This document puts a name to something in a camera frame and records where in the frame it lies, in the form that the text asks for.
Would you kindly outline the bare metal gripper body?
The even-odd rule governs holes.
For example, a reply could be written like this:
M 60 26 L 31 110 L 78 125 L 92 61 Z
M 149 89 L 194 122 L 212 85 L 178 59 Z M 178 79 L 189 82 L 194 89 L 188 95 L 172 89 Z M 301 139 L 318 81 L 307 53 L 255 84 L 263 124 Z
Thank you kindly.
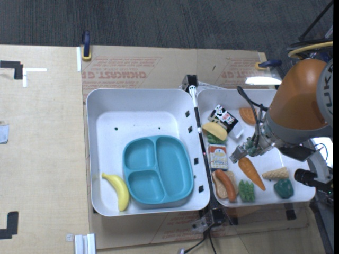
M 244 143 L 244 149 L 247 155 L 261 156 L 270 151 L 273 147 L 279 147 L 282 145 L 282 139 L 279 138 L 272 131 L 262 130 L 259 134 L 253 134 L 247 138 Z

